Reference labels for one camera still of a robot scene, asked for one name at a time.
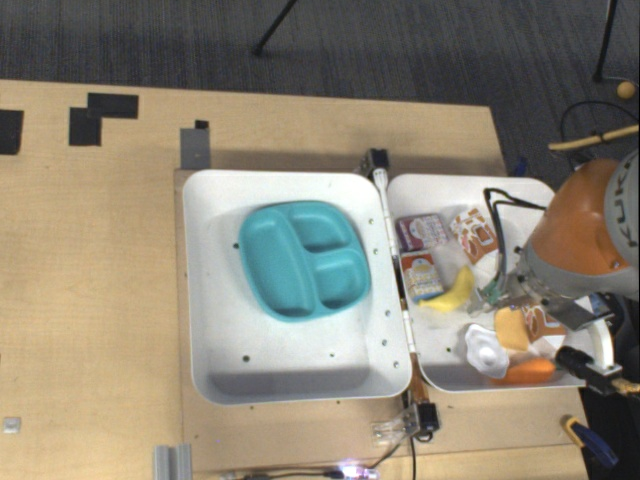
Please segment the wooden table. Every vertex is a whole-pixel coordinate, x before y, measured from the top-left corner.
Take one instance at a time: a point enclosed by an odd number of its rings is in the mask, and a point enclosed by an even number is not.
[[[139,95],[139,118],[105,119],[100,148],[70,147],[69,107],[88,92]],[[3,81],[0,109],[25,112],[20,153],[0,156],[0,417],[22,418],[19,434],[0,434],[7,480],[151,478],[153,447],[183,441],[196,478],[217,478],[182,410],[180,128],[209,121],[220,168],[350,171],[380,147],[394,175],[504,173],[483,107]],[[577,390],[431,391],[443,429],[418,448],[419,478],[587,478],[558,423],[584,419]],[[222,453],[211,454],[226,458],[206,469],[373,458],[370,424],[398,407],[212,405]],[[381,471],[410,468],[400,457]]]

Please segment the black pole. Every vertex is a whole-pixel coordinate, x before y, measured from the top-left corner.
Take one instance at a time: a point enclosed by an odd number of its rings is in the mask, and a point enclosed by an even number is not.
[[[282,11],[280,11],[280,14],[278,14],[276,19],[273,21],[273,23],[269,27],[269,30],[265,32],[265,34],[262,36],[260,41],[258,41],[258,44],[256,44],[253,50],[251,50],[254,55],[258,57],[262,55],[262,49],[264,48],[264,45],[267,44],[267,41],[269,41],[273,33],[280,26],[280,23],[282,23],[282,21],[287,17],[287,14],[289,14],[289,11],[293,8],[293,6],[296,4],[297,1],[298,0],[289,0],[287,2],[287,4],[282,9]]]
[[[616,16],[616,9],[618,7],[618,0],[609,1],[609,9],[607,9],[607,23],[604,27],[604,37],[602,38],[602,47],[600,48],[600,58],[598,59],[598,66],[596,72],[593,74],[594,82],[602,82],[602,70],[604,69],[604,61],[607,58],[607,50],[609,49],[609,41],[611,40],[611,30],[613,29],[613,19]]]

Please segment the yellow banana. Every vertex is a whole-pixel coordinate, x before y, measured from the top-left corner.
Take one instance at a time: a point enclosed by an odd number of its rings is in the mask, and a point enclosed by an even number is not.
[[[456,275],[456,280],[453,282],[453,286],[442,295],[438,295],[433,299],[421,300],[418,302],[420,307],[429,307],[442,313],[447,313],[456,308],[462,306],[469,300],[471,291],[475,286],[475,278],[471,269],[465,265]]]

